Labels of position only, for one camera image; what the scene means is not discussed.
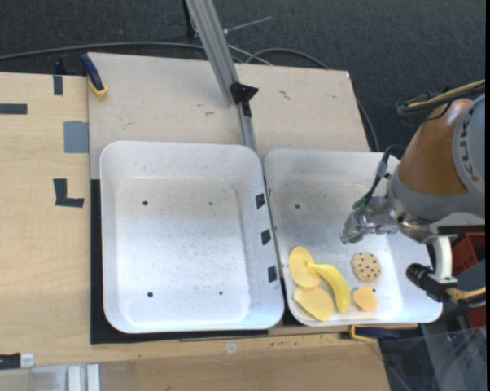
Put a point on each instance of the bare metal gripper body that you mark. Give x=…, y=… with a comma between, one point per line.
x=391, y=218

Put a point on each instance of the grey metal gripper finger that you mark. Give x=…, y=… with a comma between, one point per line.
x=363, y=223
x=348, y=230

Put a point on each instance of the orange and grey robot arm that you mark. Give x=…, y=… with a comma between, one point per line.
x=432, y=157

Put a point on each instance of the white plastic tray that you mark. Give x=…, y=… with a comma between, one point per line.
x=180, y=238
x=322, y=202

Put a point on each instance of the beige biscuit with dark dots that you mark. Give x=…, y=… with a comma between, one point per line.
x=366, y=267

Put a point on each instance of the yellow banana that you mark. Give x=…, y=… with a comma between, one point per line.
x=336, y=283

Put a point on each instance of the round yellow potato slice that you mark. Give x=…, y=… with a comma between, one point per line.
x=300, y=265

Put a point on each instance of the small orange biscuit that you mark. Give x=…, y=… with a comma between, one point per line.
x=365, y=299

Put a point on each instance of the oval yellow potato slice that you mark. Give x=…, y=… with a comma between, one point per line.
x=315, y=303

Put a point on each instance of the black cylinder on white bracket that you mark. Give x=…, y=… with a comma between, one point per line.
x=430, y=280

